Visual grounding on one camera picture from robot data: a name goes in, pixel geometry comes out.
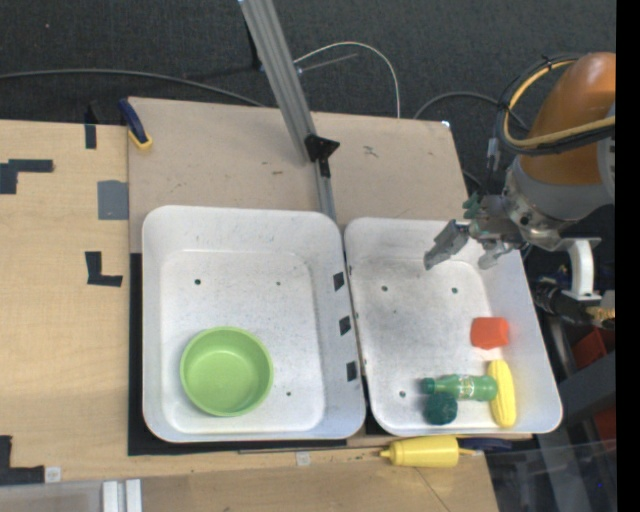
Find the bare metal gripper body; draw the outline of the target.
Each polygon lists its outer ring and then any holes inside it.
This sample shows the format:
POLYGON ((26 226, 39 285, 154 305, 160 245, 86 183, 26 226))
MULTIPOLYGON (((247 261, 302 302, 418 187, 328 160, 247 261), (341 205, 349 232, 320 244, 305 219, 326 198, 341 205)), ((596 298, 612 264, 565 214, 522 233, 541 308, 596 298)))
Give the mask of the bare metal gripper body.
POLYGON ((562 232, 570 222, 543 214, 520 193, 479 195, 466 200, 469 235, 482 242, 530 244, 546 251, 564 251, 572 243, 562 232))

